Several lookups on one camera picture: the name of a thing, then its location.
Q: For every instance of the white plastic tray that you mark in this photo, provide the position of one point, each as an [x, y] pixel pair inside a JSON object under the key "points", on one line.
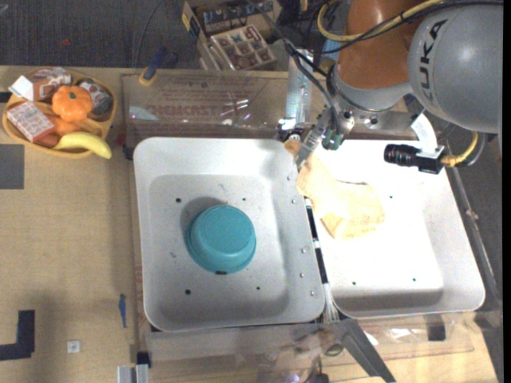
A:
{"points": [[223, 154], [399, 269]]}

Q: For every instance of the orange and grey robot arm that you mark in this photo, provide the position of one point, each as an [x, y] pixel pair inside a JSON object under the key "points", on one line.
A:
{"points": [[455, 62]]}

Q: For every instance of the red sausage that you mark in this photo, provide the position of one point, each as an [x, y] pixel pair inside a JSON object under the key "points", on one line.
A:
{"points": [[47, 139]]}

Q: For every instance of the small printed can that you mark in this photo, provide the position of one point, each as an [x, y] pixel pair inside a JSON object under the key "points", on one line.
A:
{"points": [[97, 94]]}

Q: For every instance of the black cylinder on white bracket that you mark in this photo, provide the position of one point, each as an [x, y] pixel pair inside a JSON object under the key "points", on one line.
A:
{"points": [[427, 159]]}

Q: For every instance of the yellow divided plate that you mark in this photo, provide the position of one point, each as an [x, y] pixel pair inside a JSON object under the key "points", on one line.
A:
{"points": [[101, 128]]}

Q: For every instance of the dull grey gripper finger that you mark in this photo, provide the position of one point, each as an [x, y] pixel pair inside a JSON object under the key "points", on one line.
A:
{"points": [[304, 157], [314, 141]]}

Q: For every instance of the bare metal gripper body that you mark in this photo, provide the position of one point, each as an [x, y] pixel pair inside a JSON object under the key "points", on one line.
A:
{"points": [[344, 121]]}

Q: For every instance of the red and white packet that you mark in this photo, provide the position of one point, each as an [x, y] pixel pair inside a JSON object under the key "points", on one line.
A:
{"points": [[50, 82]]}

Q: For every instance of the small white box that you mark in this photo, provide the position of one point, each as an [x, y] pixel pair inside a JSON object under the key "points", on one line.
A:
{"points": [[22, 87]]}

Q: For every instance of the yellow banana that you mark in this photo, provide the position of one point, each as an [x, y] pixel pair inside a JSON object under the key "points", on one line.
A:
{"points": [[85, 142]]}

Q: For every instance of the cardboard box of letter blocks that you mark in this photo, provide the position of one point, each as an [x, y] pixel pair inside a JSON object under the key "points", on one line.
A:
{"points": [[235, 34]]}

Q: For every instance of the white and red carton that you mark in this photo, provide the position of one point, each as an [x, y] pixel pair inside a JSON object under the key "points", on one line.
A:
{"points": [[30, 121]]}

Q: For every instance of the orange pumpkin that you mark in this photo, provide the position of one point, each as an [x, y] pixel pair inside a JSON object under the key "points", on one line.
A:
{"points": [[72, 102]]}

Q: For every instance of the teal bowl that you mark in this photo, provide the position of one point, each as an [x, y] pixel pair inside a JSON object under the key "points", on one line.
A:
{"points": [[221, 238]]}

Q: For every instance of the orange carrot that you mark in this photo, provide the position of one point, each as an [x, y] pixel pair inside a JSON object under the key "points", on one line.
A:
{"points": [[64, 127]]}

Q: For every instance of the thin black and white rod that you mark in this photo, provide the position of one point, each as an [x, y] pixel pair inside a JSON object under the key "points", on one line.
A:
{"points": [[316, 238]]}

